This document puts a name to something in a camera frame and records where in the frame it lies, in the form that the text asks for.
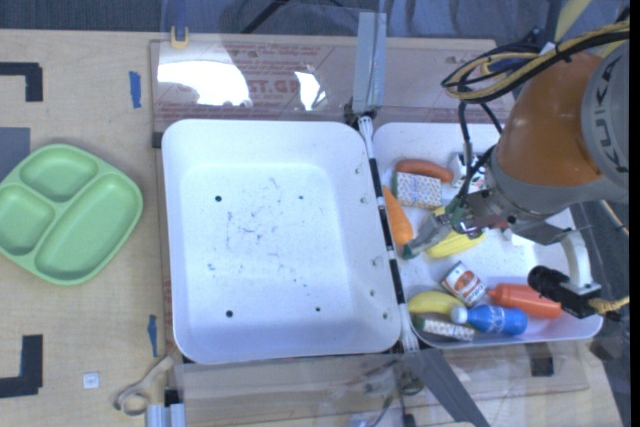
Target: orange carrot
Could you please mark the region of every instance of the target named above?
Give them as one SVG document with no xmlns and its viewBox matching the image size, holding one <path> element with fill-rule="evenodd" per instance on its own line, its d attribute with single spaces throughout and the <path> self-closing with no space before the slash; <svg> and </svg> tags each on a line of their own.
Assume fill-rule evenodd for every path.
<svg viewBox="0 0 640 427">
<path fill-rule="evenodd" d="M 432 178 L 438 178 L 445 183 L 453 180 L 453 172 L 450 169 L 428 160 L 401 160 L 396 164 L 396 171 L 400 173 L 410 173 L 412 175 L 430 176 Z"/>
<path fill-rule="evenodd" d="M 413 226 L 404 213 L 402 205 L 388 187 L 382 186 L 384 201 L 387 204 L 387 216 L 391 228 L 391 236 L 396 244 L 405 245 L 413 238 Z"/>
</svg>

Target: banana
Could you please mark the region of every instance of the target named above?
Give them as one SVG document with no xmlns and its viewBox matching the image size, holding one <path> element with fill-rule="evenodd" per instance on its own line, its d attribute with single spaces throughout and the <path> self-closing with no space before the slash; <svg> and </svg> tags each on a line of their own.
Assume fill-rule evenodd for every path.
<svg viewBox="0 0 640 427">
<path fill-rule="evenodd" d="M 450 294 L 438 290 L 426 290 L 414 295 L 407 303 L 409 313 L 439 313 L 449 316 L 454 306 L 464 303 Z"/>
</svg>

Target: wooden tabletop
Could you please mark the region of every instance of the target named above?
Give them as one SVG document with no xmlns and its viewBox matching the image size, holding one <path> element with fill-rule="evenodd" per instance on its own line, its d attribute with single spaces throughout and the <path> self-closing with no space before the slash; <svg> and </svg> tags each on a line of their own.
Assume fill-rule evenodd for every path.
<svg viewBox="0 0 640 427">
<path fill-rule="evenodd" d="M 2 426 L 144 425 L 142 416 L 127 417 L 112 403 L 166 350 L 164 234 L 157 150 L 151 146 L 150 42 L 158 38 L 155 33 L 0 30 L 0 62 L 37 62 L 44 73 L 42 102 L 25 101 L 24 78 L 0 76 L 0 127 L 30 128 L 31 151 L 64 142 L 92 152 L 136 182 L 144 198 L 142 217 L 130 238 L 84 284 L 53 285 L 0 258 L 0 297 L 7 305 L 0 316 L 0 377 L 19 374 L 23 336 L 42 335 L 44 341 L 43 386 L 37 395 L 0 398 Z M 132 102 L 130 72 L 140 77 L 139 107 Z M 147 332 L 150 316 L 158 319 L 158 356 Z M 587 345 L 575 345 L 584 372 L 580 382 L 586 386 L 555 394 L 484 397 L 478 401 L 480 409 L 496 426 L 621 425 L 602 364 Z M 462 367 L 457 371 L 465 372 Z M 99 373 L 99 386 L 85 388 L 83 376 L 92 372 Z M 159 379 L 148 390 L 151 402 L 162 401 L 163 386 Z M 451 422 L 437 404 L 414 406 L 419 425 Z M 345 418 L 326 422 L 280 424 L 344 425 Z"/>
</svg>

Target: green plate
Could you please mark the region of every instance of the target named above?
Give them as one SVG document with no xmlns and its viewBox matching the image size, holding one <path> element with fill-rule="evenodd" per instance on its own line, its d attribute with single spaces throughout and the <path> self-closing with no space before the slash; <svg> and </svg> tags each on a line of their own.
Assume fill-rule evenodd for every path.
<svg viewBox="0 0 640 427">
<path fill-rule="evenodd" d="M 0 253 L 51 283 L 83 283 L 122 247 L 142 205 L 138 186 L 104 160 L 44 146 L 0 182 Z"/>
</svg>

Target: blue bottle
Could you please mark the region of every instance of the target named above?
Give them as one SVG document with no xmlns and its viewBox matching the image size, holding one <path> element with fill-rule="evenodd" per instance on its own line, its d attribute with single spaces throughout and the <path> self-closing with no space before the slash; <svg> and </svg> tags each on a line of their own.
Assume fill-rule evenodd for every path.
<svg viewBox="0 0 640 427">
<path fill-rule="evenodd" d="M 451 320 L 456 324 L 469 323 L 485 333 L 520 335 L 527 329 L 527 315 L 517 308 L 503 308 L 482 304 L 471 310 L 464 306 L 451 309 Z"/>
</svg>

